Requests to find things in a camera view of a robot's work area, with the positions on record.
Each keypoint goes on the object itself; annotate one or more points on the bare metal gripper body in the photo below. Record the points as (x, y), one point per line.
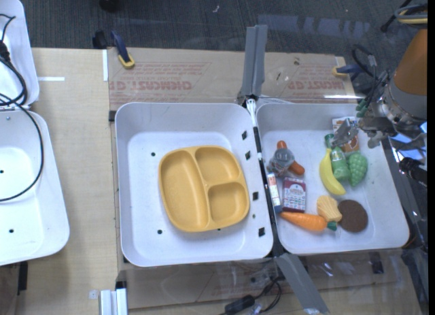
(380, 124)

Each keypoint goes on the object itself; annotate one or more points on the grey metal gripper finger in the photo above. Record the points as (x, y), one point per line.
(340, 137)
(350, 127)

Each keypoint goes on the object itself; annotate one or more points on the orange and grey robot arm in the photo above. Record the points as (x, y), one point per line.
(413, 65)

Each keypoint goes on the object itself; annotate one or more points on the green plastic bottle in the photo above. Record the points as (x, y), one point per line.
(340, 167)

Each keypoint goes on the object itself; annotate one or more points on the green grapes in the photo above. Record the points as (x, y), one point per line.
(357, 169)

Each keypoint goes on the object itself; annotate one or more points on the yellow banana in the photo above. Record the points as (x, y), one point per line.
(329, 179)

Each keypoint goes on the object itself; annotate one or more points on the orange sausage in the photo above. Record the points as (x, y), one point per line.
(298, 168)

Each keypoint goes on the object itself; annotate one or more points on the grey crumpled plastic packet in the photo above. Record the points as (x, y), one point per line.
(281, 160)

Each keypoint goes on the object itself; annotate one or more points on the yellow shell-shaped bread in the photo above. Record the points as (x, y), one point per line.
(328, 208)

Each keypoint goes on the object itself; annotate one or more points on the red carton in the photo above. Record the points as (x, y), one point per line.
(294, 194)

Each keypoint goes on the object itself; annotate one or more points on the white plastic tray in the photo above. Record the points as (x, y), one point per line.
(380, 201)
(20, 204)
(15, 51)
(142, 177)

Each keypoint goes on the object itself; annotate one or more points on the brown round biscuit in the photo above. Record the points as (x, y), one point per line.
(353, 216)

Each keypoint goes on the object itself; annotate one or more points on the thin black and white rod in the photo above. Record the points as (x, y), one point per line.
(259, 152)

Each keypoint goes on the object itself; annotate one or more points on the small white and orange carton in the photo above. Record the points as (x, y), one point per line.
(274, 191)

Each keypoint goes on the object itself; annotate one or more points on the orange carrot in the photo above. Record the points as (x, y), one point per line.
(304, 220)

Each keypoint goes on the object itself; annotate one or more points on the yellow divided plate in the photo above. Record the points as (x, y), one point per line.
(204, 189)

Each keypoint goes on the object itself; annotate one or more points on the brown cardboard board red print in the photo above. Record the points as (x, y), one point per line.
(190, 79)

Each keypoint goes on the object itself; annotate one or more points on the black cylinder on white bracket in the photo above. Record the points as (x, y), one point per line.
(413, 168)

